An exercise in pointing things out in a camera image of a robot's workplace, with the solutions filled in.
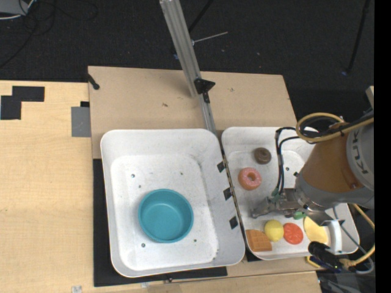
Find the green object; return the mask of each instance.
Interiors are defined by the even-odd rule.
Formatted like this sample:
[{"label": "green object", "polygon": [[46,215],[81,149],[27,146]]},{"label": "green object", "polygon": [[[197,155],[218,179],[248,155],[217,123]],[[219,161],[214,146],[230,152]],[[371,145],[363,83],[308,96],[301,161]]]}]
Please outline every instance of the green object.
[{"label": "green object", "polygon": [[276,194],[279,193],[279,189],[280,189],[280,188],[275,187],[274,190],[273,190],[273,192],[271,192],[271,196],[272,196],[272,197],[276,196]]},{"label": "green object", "polygon": [[275,202],[277,202],[278,200],[280,199],[280,194],[276,194],[276,195],[274,195],[273,197],[272,197],[272,202],[273,203],[275,203]]},{"label": "green object", "polygon": [[306,214],[303,212],[294,212],[293,219],[296,219],[296,220],[303,219],[305,216],[306,216]]}]

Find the yellow object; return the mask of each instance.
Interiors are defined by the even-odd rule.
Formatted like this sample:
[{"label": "yellow object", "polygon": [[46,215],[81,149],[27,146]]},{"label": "yellow object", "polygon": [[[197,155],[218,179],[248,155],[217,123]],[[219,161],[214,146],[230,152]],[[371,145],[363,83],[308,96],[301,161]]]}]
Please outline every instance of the yellow object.
[{"label": "yellow object", "polygon": [[313,261],[310,259],[310,257],[311,257],[311,256],[306,256],[306,257],[305,257],[305,262],[306,262],[307,264],[310,264],[311,266],[313,266],[313,267],[315,267],[315,268],[320,268],[320,266],[319,266],[317,263],[313,262]]},{"label": "yellow object", "polygon": [[315,137],[315,138],[311,138],[311,137],[307,137],[307,136],[304,136],[301,131],[300,131],[300,125],[303,123],[303,121],[305,120],[308,120],[310,118],[314,118],[314,117],[329,117],[329,118],[332,118],[334,120],[336,120],[338,123],[343,123],[343,120],[334,115],[334,114],[330,114],[330,113],[313,113],[313,114],[309,114],[305,117],[303,117],[302,119],[300,119],[298,121],[298,123],[296,124],[296,133],[298,134],[298,136],[305,140],[305,141],[308,141],[308,142],[321,142],[321,141],[327,141],[327,140],[330,140],[330,139],[333,139],[335,137],[340,137],[342,133],[344,134],[347,134],[348,132],[350,131],[353,131],[359,127],[362,127],[362,126],[365,126],[365,125],[368,125],[370,123],[374,123],[375,120],[374,118],[369,118],[359,124],[356,124],[354,126],[351,126],[351,127],[348,127],[348,128],[342,128],[341,131],[339,132],[335,132],[333,134],[328,134],[328,135],[325,135],[325,136],[322,136],[322,137]]},{"label": "yellow object", "polygon": [[264,231],[269,240],[272,242],[277,242],[283,237],[283,226],[275,219],[269,220],[266,223]]},{"label": "yellow object", "polygon": [[326,228],[322,226],[318,226],[310,217],[306,217],[304,219],[304,231],[309,240],[317,241],[323,244],[327,244],[329,242],[329,238],[327,237]]},{"label": "yellow object", "polygon": [[[354,208],[356,209],[357,212],[360,213],[360,215],[362,217],[364,217],[364,219],[370,224],[370,226],[372,227],[373,230],[375,230],[375,224],[372,222],[372,220],[366,215],[366,213],[364,213],[362,211],[362,209],[356,205],[356,204],[353,204]],[[350,259],[346,259],[346,258],[342,258],[340,259],[340,262],[343,264],[343,267],[348,270],[349,267],[351,266],[355,266],[355,265],[358,265],[360,264],[361,262],[365,261],[366,259],[368,259],[368,257],[370,257],[373,253],[375,252],[375,245],[373,244],[372,248],[367,252],[367,254],[361,256],[360,258],[356,259],[355,261],[352,261]]]},{"label": "yellow object", "polygon": [[269,238],[259,230],[246,230],[247,241],[252,251],[271,251],[272,246]]}]

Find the red tomato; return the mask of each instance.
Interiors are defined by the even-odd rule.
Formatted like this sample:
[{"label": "red tomato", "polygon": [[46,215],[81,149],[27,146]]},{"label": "red tomato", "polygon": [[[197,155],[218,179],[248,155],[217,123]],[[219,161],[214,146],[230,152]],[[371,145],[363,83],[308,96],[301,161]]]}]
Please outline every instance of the red tomato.
[{"label": "red tomato", "polygon": [[290,244],[299,244],[303,241],[303,231],[295,223],[286,223],[283,226],[283,237]]}]

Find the pink donut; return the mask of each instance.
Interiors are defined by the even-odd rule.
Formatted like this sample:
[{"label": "pink donut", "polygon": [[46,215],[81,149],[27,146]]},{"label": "pink donut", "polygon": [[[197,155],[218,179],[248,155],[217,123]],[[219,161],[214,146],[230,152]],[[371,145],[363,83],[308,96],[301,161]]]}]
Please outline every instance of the pink donut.
[{"label": "pink donut", "polygon": [[262,177],[256,169],[246,167],[239,172],[238,180],[243,189],[254,190],[260,186]]}]

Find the white tray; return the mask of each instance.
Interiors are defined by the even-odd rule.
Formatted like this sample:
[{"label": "white tray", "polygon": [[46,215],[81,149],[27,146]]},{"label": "white tray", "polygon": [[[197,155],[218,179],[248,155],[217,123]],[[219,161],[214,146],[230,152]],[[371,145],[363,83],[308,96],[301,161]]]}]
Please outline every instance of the white tray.
[{"label": "white tray", "polygon": [[[290,257],[308,256],[309,239],[305,235],[303,229],[303,220],[287,219],[284,215],[278,212],[259,216],[253,219],[250,210],[255,208],[267,196],[271,196],[278,179],[278,162],[276,154],[276,146],[274,134],[279,127],[265,128],[239,128],[232,127],[226,129],[222,134],[222,145],[224,147],[225,156],[230,170],[230,176],[234,186],[236,200],[240,217],[245,230],[256,229],[263,231],[263,227],[268,220],[276,219],[282,224],[293,222],[300,226],[304,233],[304,240],[298,245],[289,244],[284,238],[278,242],[272,242],[272,251],[254,252],[248,247],[247,238],[246,245],[248,249],[260,259],[280,259]],[[294,131],[284,131],[280,136],[280,141],[286,137],[295,136]],[[260,165],[255,161],[253,150],[258,147],[267,148],[272,155],[272,159],[268,164]],[[282,154],[284,160],[285,172],[285,187],[294,187],[296,177],[294,172],[300,172],[304,162],[308,159],[313,145],[301,139],[287,141],[282,146]],[[244,190],[238,181],[238,174],[242,168],[252,167],[258,170],[263,178],[261,186],[253,191]],[[359,242],[359,235],[356,230],[353,218],[347,204],[340,204],[336,207],[337,214],[341,219],[345,220],[344,227],[350,235]],[[326,232],[330,245],[330,232],[326,228]],[[342,232],[342,252],[340,254],[353,253],[357,250],[357,246]]]},{"label": "white tray", "polygon": [[[112,264],[125,277],[227,266],[245,244],[236,217],[219,142],[204,129],[115,130],[101,140]],[[174,243],[151,240],[137,208],[148,192],[172,189],[191,204],[194,224]]]}]

